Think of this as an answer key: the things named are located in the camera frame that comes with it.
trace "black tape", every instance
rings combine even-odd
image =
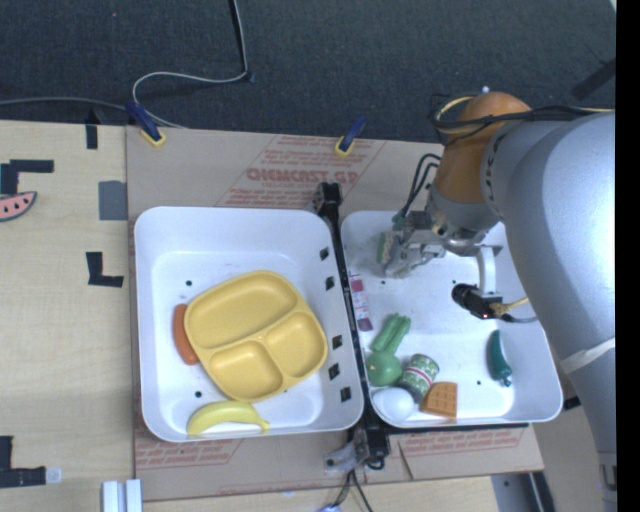
[[[112,286],[122,288],[124,276],[102,275],[102,253],[87,252],[87,265],[89,266],[89,284],[96,286]]]
[[[0,164],[0,194],[18,193],[18,173],[10,164]]]
[[[13,436],[0,436],[0,489],[29,487],[47,483],[47,468],[11,468]]]
[[[85,129],[87,132],[87,149],[98,149],[98,127],[87,124]]]
[[[9,160],[15,172],[53,172],[53,160]]]

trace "dark carpet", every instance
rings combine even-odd
[[[142,105],[191,128],[437,141],[433,105],[486,86],[532,107],[615,108],[609,0],[238,0],[253,81],[156,77]],[[0,4],[0,118],[84,123],[154,71],[242,71],[229,0],[21,0]],[[94,106],[99,122],[128,117]]]

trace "yellow plate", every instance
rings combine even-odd
[[[281,393],[318,370],[327,340],[317,318],[280,274],[255,271],[196,297],[184,328],[220,390],[243,402]]]

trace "orange cookie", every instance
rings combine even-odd
[[[420,410],[429,414],[455,418],[458,414],[458,384],[435,382],[422,400]]]

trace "toy can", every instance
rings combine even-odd
[[[419,404],[439,372],[438,363],[429,356],[414,354],[395,385],[409,391],[414,401]]]

